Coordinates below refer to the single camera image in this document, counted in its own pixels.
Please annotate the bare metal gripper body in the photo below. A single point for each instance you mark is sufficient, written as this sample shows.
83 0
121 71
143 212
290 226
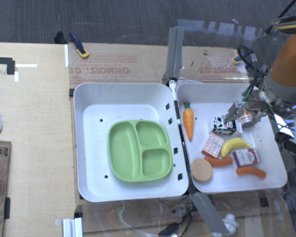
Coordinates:
257 105

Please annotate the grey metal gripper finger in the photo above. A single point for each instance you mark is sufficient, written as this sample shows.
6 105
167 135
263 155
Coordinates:
258 116
234 111

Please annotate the orange and white small carton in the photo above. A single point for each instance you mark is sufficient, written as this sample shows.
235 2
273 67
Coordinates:
246 117

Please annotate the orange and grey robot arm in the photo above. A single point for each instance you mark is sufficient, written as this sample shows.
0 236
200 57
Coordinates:
286 63

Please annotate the black and white carton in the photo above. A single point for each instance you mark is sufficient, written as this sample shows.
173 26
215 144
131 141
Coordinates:
220 127

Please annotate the yellow banana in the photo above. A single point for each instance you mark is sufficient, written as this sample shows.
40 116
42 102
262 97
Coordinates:
230 144

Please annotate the orange patterned white carton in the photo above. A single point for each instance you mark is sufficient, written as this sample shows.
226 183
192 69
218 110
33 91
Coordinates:
212 144

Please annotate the purple carton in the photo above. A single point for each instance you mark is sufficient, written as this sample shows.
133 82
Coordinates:
245 157

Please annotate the orange carrot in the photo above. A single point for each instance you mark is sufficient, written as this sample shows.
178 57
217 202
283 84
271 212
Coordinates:
188 122

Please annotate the orange sausage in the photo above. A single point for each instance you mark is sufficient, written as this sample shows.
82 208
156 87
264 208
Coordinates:
219 161
250 171

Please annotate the tan round biscuit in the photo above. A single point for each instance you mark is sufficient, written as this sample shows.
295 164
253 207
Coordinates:
201 169

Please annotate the white plastic tray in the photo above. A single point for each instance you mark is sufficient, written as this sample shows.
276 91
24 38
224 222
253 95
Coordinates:
236 184
96 157

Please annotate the white crumpled paper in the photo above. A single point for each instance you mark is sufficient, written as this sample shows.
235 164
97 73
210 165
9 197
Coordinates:
230 223

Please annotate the brown cardboard board red print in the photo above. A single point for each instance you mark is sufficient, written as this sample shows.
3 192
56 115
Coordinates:
128 65

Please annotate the green divided plate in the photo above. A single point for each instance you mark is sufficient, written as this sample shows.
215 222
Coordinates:
124 149

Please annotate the black cylinder on white bracket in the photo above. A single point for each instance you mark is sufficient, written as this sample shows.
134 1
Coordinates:
287 142

